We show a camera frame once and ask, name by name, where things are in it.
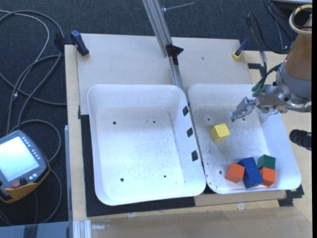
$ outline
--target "green cube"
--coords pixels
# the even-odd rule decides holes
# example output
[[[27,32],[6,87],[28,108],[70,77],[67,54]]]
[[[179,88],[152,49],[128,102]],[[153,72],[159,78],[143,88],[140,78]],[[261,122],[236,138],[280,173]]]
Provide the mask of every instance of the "green cube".
[[[258,169],[261,169],[262,167],[275,170],[275,158],[272,156],[263,154],[258,159]]]

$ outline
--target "metal pole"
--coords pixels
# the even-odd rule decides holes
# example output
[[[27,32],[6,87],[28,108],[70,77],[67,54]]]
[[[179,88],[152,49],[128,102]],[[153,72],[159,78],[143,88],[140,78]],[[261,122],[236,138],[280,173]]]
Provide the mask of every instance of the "metal pole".
[[[172,44],[172,39],[161,10],[159,0],[142,0],[150,19],[154,33],[158,39],[164,57],[167,57],[166,45]]]

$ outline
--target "yellow cube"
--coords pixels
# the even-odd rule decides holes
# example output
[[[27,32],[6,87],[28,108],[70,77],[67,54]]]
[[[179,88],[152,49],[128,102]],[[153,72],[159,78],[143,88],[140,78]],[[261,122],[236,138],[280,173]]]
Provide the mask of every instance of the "yellow cube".
[[[212,127],[212,129],[210,130],[210,134],[214,142],[219,142],[225,140],[230,135],[230,132],[227,125],[225,123],[222,123]]]

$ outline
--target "blue block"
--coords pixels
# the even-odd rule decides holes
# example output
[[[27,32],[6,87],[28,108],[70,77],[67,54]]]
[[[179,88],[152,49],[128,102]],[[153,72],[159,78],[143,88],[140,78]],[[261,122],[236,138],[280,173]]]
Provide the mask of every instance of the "blue block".
[[[253,157],[242,159],[238,164],[245,167],[243,182],[246,188],[257,186],[263,182],[257,163]]]

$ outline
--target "blue clamp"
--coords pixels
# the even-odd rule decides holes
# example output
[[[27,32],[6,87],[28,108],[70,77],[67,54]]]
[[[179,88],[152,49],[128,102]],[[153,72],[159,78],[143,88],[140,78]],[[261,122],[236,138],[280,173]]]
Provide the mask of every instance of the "blue clamp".
[[[245,39],[242,42],[241,46],[232,53],[232,57],[236,60],[239,59],[243,49],[246,47],[247,44],[248,44],[248,40]]]
[[[71,31],[70,39],[72,40],[73,44],[77,45],[77,50],[82,56],[89,54],[89,50],[86,48],[80,33],[78,33],[76,30]]]

